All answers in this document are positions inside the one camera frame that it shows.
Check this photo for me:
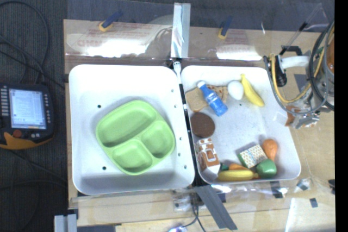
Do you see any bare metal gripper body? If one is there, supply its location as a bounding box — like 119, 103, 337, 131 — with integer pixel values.
304, 77, 335, 115

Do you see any orange chicken drumstick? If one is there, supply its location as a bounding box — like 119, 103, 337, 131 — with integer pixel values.
262, 139, 278, 162

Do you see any brown cardboard board red print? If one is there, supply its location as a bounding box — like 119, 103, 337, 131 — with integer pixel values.
63, 18, 335, 227

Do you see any yellow banana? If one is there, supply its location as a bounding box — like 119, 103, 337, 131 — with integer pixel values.
240, 73, 265, 108
217, 170, 259, 182

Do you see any white plastic tray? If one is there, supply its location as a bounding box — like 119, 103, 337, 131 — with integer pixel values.
68, 64, 196, 196
180, 65, 302, 186

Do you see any green patterned carton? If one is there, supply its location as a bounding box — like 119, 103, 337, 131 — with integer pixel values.
237, 143, 269, 169

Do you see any green pepper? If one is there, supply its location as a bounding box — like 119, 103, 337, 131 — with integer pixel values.
255, 159, 277, 179

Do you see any white egg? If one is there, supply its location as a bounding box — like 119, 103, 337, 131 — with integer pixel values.
227, 80, 245, 101

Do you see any brown pizza slice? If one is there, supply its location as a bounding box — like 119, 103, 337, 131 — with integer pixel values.
206, 85, 229, 103

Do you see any orange carrot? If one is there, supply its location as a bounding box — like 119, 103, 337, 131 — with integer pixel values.
220, 162, 250, 172

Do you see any blue bottle white cap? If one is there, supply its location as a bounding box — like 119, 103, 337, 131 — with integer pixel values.
196, 80, 228, 117

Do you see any round brown biscuit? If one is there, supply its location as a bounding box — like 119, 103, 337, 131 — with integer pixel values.
190, 112, 216, 139

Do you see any white carton orange print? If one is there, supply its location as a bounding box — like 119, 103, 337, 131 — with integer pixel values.
195, 137, 221, 175

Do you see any brown bread slice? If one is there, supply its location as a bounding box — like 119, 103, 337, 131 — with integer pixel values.
185, 86, 210, 113

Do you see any green divided plate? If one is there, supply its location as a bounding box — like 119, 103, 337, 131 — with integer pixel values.
95, 99, 176, 176

